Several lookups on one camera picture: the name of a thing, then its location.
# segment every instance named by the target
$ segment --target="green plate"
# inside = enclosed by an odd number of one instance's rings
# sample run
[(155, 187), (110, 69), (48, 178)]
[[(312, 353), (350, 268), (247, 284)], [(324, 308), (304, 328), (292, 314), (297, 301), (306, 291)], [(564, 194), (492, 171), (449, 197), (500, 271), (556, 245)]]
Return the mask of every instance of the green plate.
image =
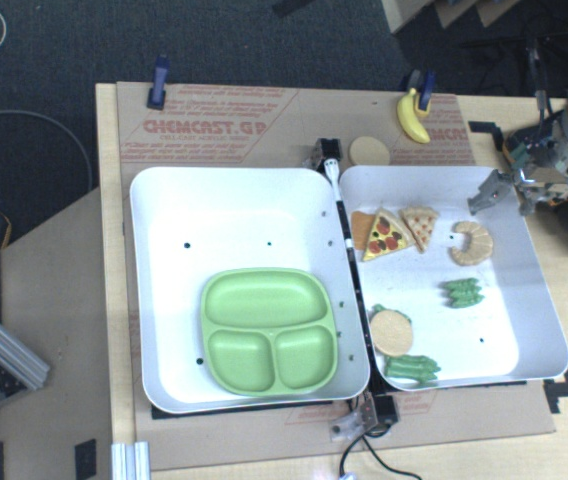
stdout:
[(309, 392), (337, 367), (337, 335), (324, 286), (287, 268), (229, 270), (202, 293), (202, 332), (217, 382), (240, 395)]

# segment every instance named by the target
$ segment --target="wooden table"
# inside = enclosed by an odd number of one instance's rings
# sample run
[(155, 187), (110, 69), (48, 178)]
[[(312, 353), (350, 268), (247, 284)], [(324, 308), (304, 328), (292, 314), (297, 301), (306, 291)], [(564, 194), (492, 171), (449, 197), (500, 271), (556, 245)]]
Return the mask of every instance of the wooden table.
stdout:
[[(133, 410), (123, 203), (119, 160), (117, 88), (98, 84), (97, 118), (102, 198), (102, 226), (108, 323), (109, 377), (113, 441), (137, 440)], [(537, 111), (532, 98), (458, 98), (465, 121), (495, 122), (505, 133), (530, 126)], [(555, 108), (564, 102), (555, 101)], [(505, 168), (491, 135), (471, 134), (478, 165)], [(568, 340), (568, 242), (553, 215), (538, 212), (527, 224)], [(532, 437), (491, 439), (380, 451), (393, 467), (424, 479), (565, 479), (568, 478), (568, 398), (555, 416), (557, 432)], [(338, 455), (291, 458), (153, 473), (154, 479), (335, 479)], [(359, 479), (389, 478), (368, 452), (352, 453), (347, 470)]]

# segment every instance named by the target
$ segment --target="banana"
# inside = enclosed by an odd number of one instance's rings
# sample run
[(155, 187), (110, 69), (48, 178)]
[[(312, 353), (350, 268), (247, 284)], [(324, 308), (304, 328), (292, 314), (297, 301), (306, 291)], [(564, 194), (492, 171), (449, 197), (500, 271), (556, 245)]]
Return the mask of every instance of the banana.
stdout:
[(420, 144), (427, 144), (431, 142), (426, 128), (417, 118), (415, 111), (415, 102), (419, 98), (417, 89), (411, 88), (404, 96), (397, 102), (397, 117), (400, 120), (402, 129), (406, 134), (415, 142)]

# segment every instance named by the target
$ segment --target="gray cable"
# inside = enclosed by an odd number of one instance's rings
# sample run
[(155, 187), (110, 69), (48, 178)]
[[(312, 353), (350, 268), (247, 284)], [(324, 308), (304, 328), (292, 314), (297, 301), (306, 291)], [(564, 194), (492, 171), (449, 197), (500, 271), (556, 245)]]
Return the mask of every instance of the gray cable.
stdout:
[(91, 190), (93, 190), (93, 169), (91, 168), (91, 160), (89, 159), (88, 153), (86, 152), (86, 149), (84, 148), (84, 146), (82, 146), (82, 143), (80, 142), (80, 140), (66, 126), (64, 126), (62, 123), (60, 123), (59, 121), (56, 121), (53, 118), (50, 118), (50, 117), (45, 116), (43, 114), (38, 114), (37, 112), (30, 112), (28, 110), (0, 110), (0, 116), (34, 117), (36, 119), (42, 119), (43, 121), (46, 121), (46, 122), (60, 128), (64, 133), (66, 133), (73, 140), (73, 142), (75, 142), (75, 145), (79, 148), (80, 153), (84, 157), (84, 161), (86, 163), (86, 173), (87, 173), (87, 176), (88, 176), (87, 193), (90, 192)]

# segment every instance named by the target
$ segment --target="tray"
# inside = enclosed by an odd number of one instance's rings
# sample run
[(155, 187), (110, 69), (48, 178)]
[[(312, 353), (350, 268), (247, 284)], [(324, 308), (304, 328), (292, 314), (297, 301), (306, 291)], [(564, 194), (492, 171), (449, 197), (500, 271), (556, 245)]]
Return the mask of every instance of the tray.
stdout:
[[(130, 189), (142, 381), (174, 414), (352, 398), (370, 376), (342, 228), (328, 181), (308, 169), (152, 167)], [(310, 392), (248, 396), (205, 361), (200, 302), (228, 270), (288, 268), (324, 286), (335, 322), (335, 373)]]
[[(362, 262), (357, 270), (366, 308), (395, 309), (412, 322), (410, 355), (432, 358), (441, 368), (437, 379), (420, 384), (384, 375), (386, 358), (376, 352), (386, 381), (402, 390), (546, 379), (568, 367), (568, 346), (537, 260), (526, 221), (513, 190), (498, 205), (471, 216), (467, 199), (487, 178), (487, 167), (364, 167), (341, 177), (348, 215), (375, 213), (380, 207), (396, 215), (407, 206), (431, 206), (439, 218), (424, 253), (410, 247)], [(455, 223), (478, 222), (491, 233), (493, 255), (476, 266), (459, 266), (450, 248), (464, 248)], [(442, 283), (476, 278), (484, 299), (454, 309)]]
[(202, 292), (206, 361), (240, 395), (305, 393), (337, 367), (328, 294), (307, 272), (253, 268), (221, 272)]

